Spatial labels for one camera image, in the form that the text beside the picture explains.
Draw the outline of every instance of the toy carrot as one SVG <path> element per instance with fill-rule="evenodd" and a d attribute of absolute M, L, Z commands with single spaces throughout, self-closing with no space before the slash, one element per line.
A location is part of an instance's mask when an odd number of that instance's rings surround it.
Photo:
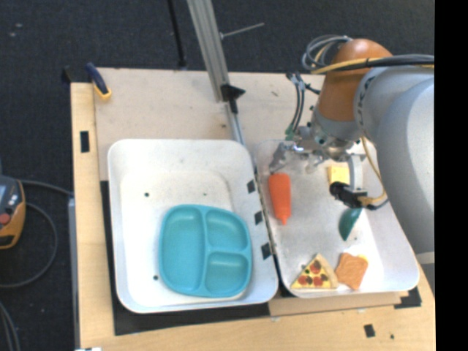
<path fill-rule="evenodd" d="M 283 225 L 291 216 L 291 179 L 286 173 L 274 173 L 268 178 L 275 217 Z"/>

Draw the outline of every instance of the black mat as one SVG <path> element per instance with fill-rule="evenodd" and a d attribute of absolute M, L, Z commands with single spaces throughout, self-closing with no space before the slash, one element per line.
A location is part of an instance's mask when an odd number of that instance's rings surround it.
<path fill-rule="evenodd" d="M 301 70 L 313 37 L 346 34 L 378 41 L 394 54 L 434 54 L 435 0 L 212 0 L 219 30 L 264 22 L 223 40 L 231 72 Z M 204 70 L 185 0 L 174 0 L 190 70 Z M 72 188 L 69 92 L 61 71 L 73 65 L 177 69 L 166 0 L 0 0 L 0 157 L 4 174 Z M 23 351 L 75 348 L 67 202 L 30 189 L 59 225 L 56 261 L 44 279 L 0 290 Z M 8 257 L 4 281 L 32 273 L 50 253 L 47 228 L 32 212 L 24 243 L 27 262 Z M 0 253 L 0 259 L 7 259 Z M 0 350 L 7 349 L 0 326 Z"/>

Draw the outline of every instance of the wooden table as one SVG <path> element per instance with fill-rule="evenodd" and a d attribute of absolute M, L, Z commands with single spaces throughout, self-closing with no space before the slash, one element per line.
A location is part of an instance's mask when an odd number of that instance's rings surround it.
<path fill-rule="evenodd" d="M 190 97 L 193 88 L 206 92 L 212 98 L 208 76 L 200 72 L 158 72 L 157 85 L 165 97 L 167 80 L 183 80 L 186 89 L 178 97 Z M 268 95 L 292 97 L 290 85 L 283 88 L 284 75 L 232 74 L 234 86 L 253 90 L 258 97 L 262 87 L 269 87 Z M 311 79 L 320 83 L 320 79 Z M 240 110 L 249 109 L 248 95 L 239 100 Z M 72 251 L 75 268 L 76 348 L 101 347 L 103 351 L 124 350 L 435 350 L 435 300 L 422 270 L 418 293 L 420 306 L 396 309 L 394 304 L 404 301 L 403 293 L 382 293 L 374 297 L 315 302 L 312 307 L 301 299 L 273 299 L 271 316 L 250 320 L 188 325 L 157 331 L 144 331 L 116 336 L 113 327 L 113 307 L 107 264 L 102 197 L 99 182 L 99 153 L 96 129 L 95 99 L 89 83 L 72 83 L 72 139 L 73 170 L 75 180 L 75 228 L 72 228 Z M 293 114 L 294 105 L 278 104 L 276 113 Z M 252 134 L 255 117 L 248 117 L 246 137 Z M 281 138 L 272 132 L 260 133 L 257 139 Z"/>

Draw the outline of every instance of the metal rod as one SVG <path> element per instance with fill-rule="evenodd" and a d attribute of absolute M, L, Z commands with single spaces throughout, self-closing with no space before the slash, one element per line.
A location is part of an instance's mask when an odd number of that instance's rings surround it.
<path fill-rule="evenodd" d="M 244 135 L 242 133 L 241 123 L 239 121 L 239 116 L 231 112 L 231 109 L 228 104 L 226 104 L 226 112 L 227 116 L 229 117 L 229 122 L 231 126 L 231 130 L 233 131 L 233 138 L 241 145 L 245 146 L 246 141 L 244 139 Z"/>
<path fill-rule="evenodd" d="M 182 48 L 181 35 L 178 30 L 178 24 L 176 20 L 176 11 L 174 10 L 173 0 L 167 0 L 167 6 L 169 8 L 170 20 L 173 25 L 175 44 L 177 45 L 178 51 L 178 65 L 181 69 L 186 69 L 187 62 L 185 59 L 184 49 Z"/>
<path fill-rule="evenodd" d="M 222 101 L 221 86 L 229 83 L 221 38 L 211 0 L 187 0 L 206 70 L 217 101 Z"/>
<path fill-rule="evenodd" d="M 222 32 L 220 32 L 219 36 L 221 37 L 221 40 L 223 40 L 225 37 L 231 37 L 232 35 L 236 35 L 236 34 L 240 34 L 249 30 L 253 30 L 253 29 L 256 29 L 257 27 L 262 27 L 264 25 L 265 25 L 265 22 L 261 22 L 261 23 L 257 23 L 256 25 L 244 27 L 243 29 L 228 32 L 226 34 L 223 34 Z"/>

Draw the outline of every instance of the toy bread slice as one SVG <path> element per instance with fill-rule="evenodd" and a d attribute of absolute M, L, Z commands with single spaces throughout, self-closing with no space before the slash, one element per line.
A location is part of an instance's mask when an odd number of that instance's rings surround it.
<path fill-rule="evenodd" d="M 328 261 L 317 254 L 292 283 L 292 289 L 335 289 L 338 279 Z"/>
<path fill-rule="evenodd" d="M 342 253 L 335 270 L 338 282 L 357 290 L 363 281 L 368 265 L 369 263 L 364 257 L 353 256 L 347 252 Z"/>

